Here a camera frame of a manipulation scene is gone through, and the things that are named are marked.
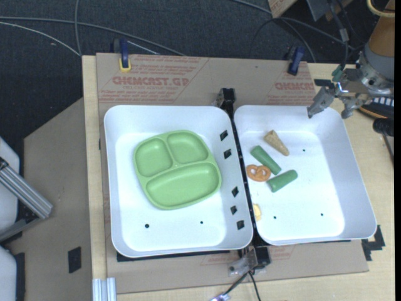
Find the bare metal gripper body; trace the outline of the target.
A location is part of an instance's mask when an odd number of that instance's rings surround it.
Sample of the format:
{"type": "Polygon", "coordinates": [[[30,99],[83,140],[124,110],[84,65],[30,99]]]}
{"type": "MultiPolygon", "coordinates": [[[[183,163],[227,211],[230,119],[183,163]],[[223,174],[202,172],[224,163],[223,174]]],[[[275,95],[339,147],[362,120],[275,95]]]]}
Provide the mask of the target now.
{"type": "Polygon", "coordinates": [[[345,106],[362,106],[376,98],[393,98],[393,82],[370,66],[345,68],[336,82],[336,96],[345,106]]]}

